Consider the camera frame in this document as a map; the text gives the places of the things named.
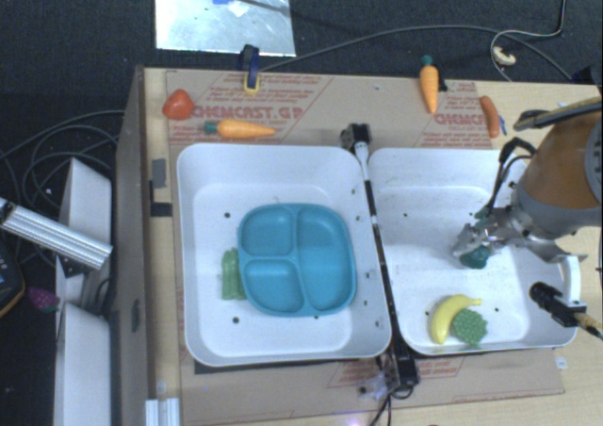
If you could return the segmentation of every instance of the divided blue plate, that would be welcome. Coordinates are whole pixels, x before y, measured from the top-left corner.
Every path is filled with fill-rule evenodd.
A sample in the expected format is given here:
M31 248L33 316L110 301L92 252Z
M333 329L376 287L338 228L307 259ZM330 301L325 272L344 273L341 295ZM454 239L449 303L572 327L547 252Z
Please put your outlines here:
M356 293L348 228L325 206L253 209L238 227L238 259L247 298L267 314L333 314Z

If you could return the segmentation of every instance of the yellow banana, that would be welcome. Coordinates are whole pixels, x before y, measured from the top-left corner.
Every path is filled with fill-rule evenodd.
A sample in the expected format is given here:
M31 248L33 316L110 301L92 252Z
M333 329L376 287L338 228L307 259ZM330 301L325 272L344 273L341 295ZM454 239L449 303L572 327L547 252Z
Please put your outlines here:
M481 305L481 299L470 299L466 295L456 294L440 303L432 318L432 339L438 344L444 344L452 320L470 305Z

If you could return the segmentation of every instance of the silver metal sheet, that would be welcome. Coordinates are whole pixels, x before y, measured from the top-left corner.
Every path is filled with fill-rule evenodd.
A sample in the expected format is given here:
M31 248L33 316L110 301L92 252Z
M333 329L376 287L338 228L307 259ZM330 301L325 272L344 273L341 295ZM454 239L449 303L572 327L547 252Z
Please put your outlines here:
M155 0L159 49L295 56L288 0Z

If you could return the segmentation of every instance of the white tray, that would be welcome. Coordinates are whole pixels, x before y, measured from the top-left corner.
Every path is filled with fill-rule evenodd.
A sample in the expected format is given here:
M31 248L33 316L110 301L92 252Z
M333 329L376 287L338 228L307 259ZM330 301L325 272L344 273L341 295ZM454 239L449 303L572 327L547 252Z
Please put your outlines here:
M334 147L200 143L177 161L185 336L208 366L379 355L391 326L359 164ZM342 311L309 318L264 314L221 298L221 258L244 215L260 205L330 207L348 226L357 290Z
M464 224L490 198L498 152L382 149L369 161L377 215L402 336L427 355L557 347L570 342L575 328L563 328L530 299L535 282L562 289L558 265L525 249L504 248L483 270L472 270L451 255ZM523 162L513 165L517 181ZM504 186L497 203L507 205ZM479 347L450 336L443 345L429 334L429 318L443 298L463 293L481 298L474 310L488 321Z

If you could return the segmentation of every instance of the toy carrot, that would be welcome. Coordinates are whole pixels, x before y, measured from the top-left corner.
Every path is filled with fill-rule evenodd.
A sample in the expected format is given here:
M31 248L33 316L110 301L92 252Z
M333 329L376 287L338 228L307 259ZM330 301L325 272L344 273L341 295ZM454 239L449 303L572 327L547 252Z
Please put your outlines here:
M418 75L421 83L421 90L423 91L423 98L427 104L427 109L433 114L437 109L439 73L437 72L437 68L433 65L431 56L423 56L421 58L421 63L423 64L423 67Z
M185 120L195 104L185 90L175 90L163 105L162 112L170 120Z
M498 118L497 107L488 96L480 98L480 105L483 114L486 117L486 125L488 126L488 135L490 138L496 138L500 133L500 119Z
M205 133L215 132L218 132L223 138L249 139L272 136L276 133L276 129L230 118L222 120L219 123L206 122Z

